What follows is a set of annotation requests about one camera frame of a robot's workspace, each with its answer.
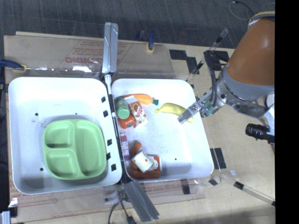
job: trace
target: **wire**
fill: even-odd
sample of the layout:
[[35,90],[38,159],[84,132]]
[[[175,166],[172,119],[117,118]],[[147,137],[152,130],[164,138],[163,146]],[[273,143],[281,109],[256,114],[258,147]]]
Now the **wire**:
[[252,16],[249,17],[249,18],[241,18],[241,17],[238,17],[237,15],[235,15],[235,14],[233,13],[233,11],[232,11],[231,8],[230,8],[230,5],[231,5],[232,3],[234,3],[234,4],[241,3],[243,6],[245,6],[245,7],[252,13],[252,16],[254,16],[254,15],[256,15],[257,13],[261,12],[262,9],[263,9],[265,6],[267,6],[268,4],[273,4],[273,5],[275,6],[275,2],[268,2],[268,3],[264,4],[264,5],[258,10],[257,13],[254,13],[254,12],[250,9],[250,7],[247,6],[245,3],[240,2],[240,1],[236,1],[236,0],[231,1],[231,2],[228,4],[229,11],[231,12],[231,14],[232,14],[234,17],[236,17],[236,18],[238,18],[238,19],[240,19],[240,20],[243,20],[243,21],[250,20],[250,19],[252,18]]
[[113,210],[117,207],[117,205],[119,203],[120,203],[120,201],[118,201],[116,204],[114,204],[113,207],[111,208],[110,213],[109,213],[109,218],[108,218],[108,224],[110,224],[110,218],[111,218]]
[[129,218],[129,215],[127,214],[127,211],[126,211],[122,201],[130,202],[129,198],[126,195],[124,198],[120,199],[116,204],[114,204],[109,213],[108,224],[110,224],[110,219],[111,219],[113,210],[118,206],[119,203],[121,203],[122,209],[125,211],[127,218]]
[[123,206],[122,200],[121,200],[121,205],[122,205],[122,208],[123,208],[123,210],[125,211],[125,213],[126,213],[126,216],[127,216],[127,218],[128,218],[128,217],[129,217],[129,215],[127,214],[127,212],[126,212],[126,209],[125,209],[125,207]]
[[233,11],[232,11],[231,8],[230,8],[230,5],[231,5],[232,3],[234,3],[234,4],[240,3],[240,4],[242,4],[243,6],[245,6],[245,7],[252,13],[252,16],[255,14],[255,13],[251,10],[251,8],[250,8],[249,6],[247,6],[245,3],[240,2],[240,1],[236,1],[236,0],[231,1],[231,2],[228,4],[229,11],[231,12],[231,14],[232,14],[234,17],[236,17],[236,18],[238,18],[238,19],[240,19],[240,20],[247,21],[247,20],[249,20],[252,16],[249,17],[249,18],[238,17],[237,15],[235,15],[235,14],[233,13]]

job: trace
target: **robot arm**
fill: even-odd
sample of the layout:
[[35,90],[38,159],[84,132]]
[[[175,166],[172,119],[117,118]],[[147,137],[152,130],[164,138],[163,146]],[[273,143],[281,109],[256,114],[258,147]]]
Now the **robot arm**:
[[264,126],[249,124],[246,134],[274,144],[274,104],[271,107],[253,103],[262,96],[274,94],[275,22],[261,18],[254,22],[241,39],[231,58],[218,76],[219,67],[213,52],[204,52],[212,88],[192,104],[178,120],[182,124],[194,114],[211,116],[224,105],[238,113],[259,119]]

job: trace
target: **small carton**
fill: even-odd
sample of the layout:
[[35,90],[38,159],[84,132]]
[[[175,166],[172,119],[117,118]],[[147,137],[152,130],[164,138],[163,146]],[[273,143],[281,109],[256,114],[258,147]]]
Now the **small carton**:
[[148,122],[148,118],[138,99],[136,99],[134,96],[129,96],[124,99],[129,104],[130,112],[136,120],[136,122],[134,123],[134,128],[138,125],[146,124]]
[[128,139],[125,133],[121,133],[121,149],[122,149],[123,159],[125,161],[130,161]]

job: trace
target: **metal bracket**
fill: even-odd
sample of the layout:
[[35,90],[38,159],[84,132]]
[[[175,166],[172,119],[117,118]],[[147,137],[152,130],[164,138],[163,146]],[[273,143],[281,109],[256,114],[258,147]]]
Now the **metal bracket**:
[[116,72],[117,66],[117,40],[118,25],[115,23],[105,23],[104,54],[102,73]]
[[0,213],[0,224],[10,224],[10,211]]
[[245,105],[232,104],[231,107],[238,113],[260,119],[267,111],[265,106],[257,105],[254,103],[247,103]]

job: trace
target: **black tape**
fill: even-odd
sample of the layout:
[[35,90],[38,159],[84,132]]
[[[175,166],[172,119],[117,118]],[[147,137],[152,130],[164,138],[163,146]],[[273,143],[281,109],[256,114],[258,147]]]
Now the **black tape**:
[[186,194],[190,194],[190,187],[189,187],[189,183],[187,179],[181,179],[181,184],[182,184],[182,189],[183,189],[183,193]]
[[189,70],[189,73],[191,74],[194,69],[197,67],[197,62],[195,57],[187,56],[187,53],[185,50],[169,50],[170,57],[172,60],[182,60],[187,62],[187,67]]
[[226,164],[224,161],[224,157],[223,157],[221,148],[220,147],[219,148],[211,148],[210,151],[211,151],[215,169],[226,168]]
[[243,190],[244,188],[244,184],[240,183],[240,182],[235,182],[234,183],[234,187],[240,189],[240,190]]
[[216,182],[215,179],[209,180],[209,183],[212,184],[213,186],[218,185],[218,182]]
[[18,207],[9,207],[8,210],[10,211],[10,217],[18,216]]

